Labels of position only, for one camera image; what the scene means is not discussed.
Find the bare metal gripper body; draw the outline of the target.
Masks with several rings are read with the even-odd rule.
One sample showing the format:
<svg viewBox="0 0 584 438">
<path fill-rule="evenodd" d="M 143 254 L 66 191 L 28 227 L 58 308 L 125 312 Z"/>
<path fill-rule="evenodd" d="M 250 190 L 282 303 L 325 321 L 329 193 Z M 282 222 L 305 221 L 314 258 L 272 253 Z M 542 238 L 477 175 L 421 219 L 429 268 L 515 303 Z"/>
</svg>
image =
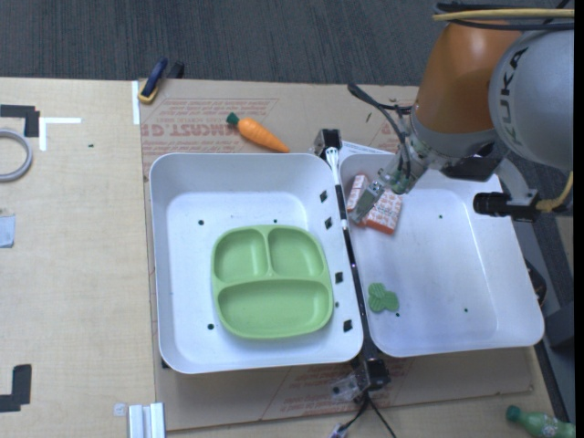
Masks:
<svg viewBox="0 0 584 438">
<path fill-rule="evenodd" d="M 379 170 L 378 182 L 384 190 L 392 193 L 409 193 L 432 161 L 428 147 L 417 137 L 409 137 L 388 164 Z"/>
</svg>

